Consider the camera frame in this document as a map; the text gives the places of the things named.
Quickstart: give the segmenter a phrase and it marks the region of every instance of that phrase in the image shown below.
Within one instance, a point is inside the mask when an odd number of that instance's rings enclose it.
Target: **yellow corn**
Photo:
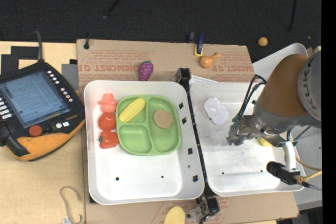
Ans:
[[[129,122],[143,110],[145,105],[146,101],[143,98],[139,97],[135,99],[120,113],[119,120],[121,122]]]

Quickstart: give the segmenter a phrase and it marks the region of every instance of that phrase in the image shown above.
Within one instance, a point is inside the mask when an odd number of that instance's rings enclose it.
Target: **red toy fruit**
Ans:
[[[142,62],[139,69],[139,80],[147,81],[154,71],[154,65],[151,60]]]
[[[119,143],[118,135],[116,132],[102,131],[99,142],[101,148],[115,147]]]
[[[104,112],[98,120],[99,128],[105,131],[111,131],[117,126],[117,121],[114,113]]]

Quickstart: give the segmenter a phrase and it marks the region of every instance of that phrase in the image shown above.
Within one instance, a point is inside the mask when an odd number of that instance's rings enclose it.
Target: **orange ball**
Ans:
[[[258,40],[258,44],[259,44],[259,46],[261,46],[261,47],[266,46],[266,45],[268,44],[268,40],[267,40],[267,38],[266,38],[266,37],[261,37],[261,38],[259,38],[259,40]]]

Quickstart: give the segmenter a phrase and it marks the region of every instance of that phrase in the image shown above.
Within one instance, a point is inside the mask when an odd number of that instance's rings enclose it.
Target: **green divided plate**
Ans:
[[[120,113],[135,99],[146,101],[144,109],[131,121],[119,120]],[[154,112],[164,109],[173,118],[167,128],[157,126],[153,119]],[[121,147],[135,155],[163,155],[176,150],[181,143],[179,117],[173,103],[159,95],[131,95],[119,100],[116,110],[117,134]]]

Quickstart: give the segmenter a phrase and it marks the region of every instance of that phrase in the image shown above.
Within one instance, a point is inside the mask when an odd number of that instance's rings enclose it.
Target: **cardboard box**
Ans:
[[[214,59],[210,68],[200,65],[194,55],[195,44],[145,41],[77,40],[79,93],[93,80],[138,80],[139,66],[151,60],[154,71],[149,81],[172,81],[179,68],[190,68],[191,74],[221,82],[250,82],[254,70],[246,46],[203,45],[203,55]]]
[[[93,80],[138,80],[141,62],[151,60],[154,72],[150,81],[172,81],[178,68],[189,68],[192,75],[220,82],[250,82],[253,66],[246,46],[204,44],[203,54],[223,56],[210,68],[200,66],[194,55],[195,44],[172,44],[164,42],[77,40],[79,92],[82,97],[85,86]],[[173,206],[185,212],[195,208],[195,200],[141,202],[103,206],[90,202],[86,138],[82,137],[84,182],[87,223],[164,223],[165,216]],[[293,193],[273,193],[218,197],[220,212],[206,223],[246,223],[280,220],[297,217],[298,208]]]

